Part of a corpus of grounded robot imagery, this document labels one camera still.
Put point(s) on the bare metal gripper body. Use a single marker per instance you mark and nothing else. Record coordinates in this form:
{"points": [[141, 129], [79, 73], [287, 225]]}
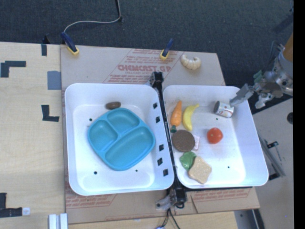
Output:
{"points": [[274, 86]]}

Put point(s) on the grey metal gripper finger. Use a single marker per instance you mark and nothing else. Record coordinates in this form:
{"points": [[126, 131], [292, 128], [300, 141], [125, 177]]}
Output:
{"points": [[241, 95], [262, 101]]}

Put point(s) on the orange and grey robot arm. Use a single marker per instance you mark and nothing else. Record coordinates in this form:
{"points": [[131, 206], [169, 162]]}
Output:
{"points": [[288, 49]]}

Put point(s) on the small silver can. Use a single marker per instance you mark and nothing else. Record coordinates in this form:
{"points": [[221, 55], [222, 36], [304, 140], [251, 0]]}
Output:
{"points": [[224, 110]]}

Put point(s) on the red tomato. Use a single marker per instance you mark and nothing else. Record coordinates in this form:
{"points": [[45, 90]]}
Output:
{"points": [[214, 135]]}

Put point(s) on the yellow banana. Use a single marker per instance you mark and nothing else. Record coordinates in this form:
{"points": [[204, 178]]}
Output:
{"points": [[187, 119]]}

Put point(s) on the cream croissant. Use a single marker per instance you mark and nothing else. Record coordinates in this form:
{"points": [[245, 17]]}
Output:
{"points": [[191, 62]]}

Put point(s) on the white plastic tray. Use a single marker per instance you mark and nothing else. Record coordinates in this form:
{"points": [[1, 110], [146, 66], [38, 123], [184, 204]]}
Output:
{"points": [[236, 159], [81, 151]]}

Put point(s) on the orange carrot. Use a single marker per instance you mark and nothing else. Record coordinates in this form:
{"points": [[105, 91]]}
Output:
{"points": [[176, 116]]}

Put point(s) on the brown round patty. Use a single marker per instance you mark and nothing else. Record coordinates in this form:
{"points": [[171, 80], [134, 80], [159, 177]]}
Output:
{"points": [[183, 141]]}

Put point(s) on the thin black rod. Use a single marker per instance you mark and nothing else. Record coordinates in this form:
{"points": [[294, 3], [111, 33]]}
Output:
{"points": [[164, 118]]}

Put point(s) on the green lettuce leaf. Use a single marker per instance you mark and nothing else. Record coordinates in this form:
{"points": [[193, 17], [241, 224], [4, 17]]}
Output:
{"points": [[187, 160]]}

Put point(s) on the tan bread slice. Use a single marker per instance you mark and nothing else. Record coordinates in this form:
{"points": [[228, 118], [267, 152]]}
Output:
{"points": [[200, 170]]}

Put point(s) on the brown cardboard board red print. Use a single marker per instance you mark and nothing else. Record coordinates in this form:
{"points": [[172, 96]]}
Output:
{"points": [[133, 63]]}

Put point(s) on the blue divided plate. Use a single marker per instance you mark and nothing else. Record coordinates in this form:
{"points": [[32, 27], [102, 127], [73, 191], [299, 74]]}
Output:
{"points": [[121, 138]]}

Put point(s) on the brown doughnut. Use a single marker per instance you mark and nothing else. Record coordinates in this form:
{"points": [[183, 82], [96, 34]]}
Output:
{"points": [[113, 105]]}

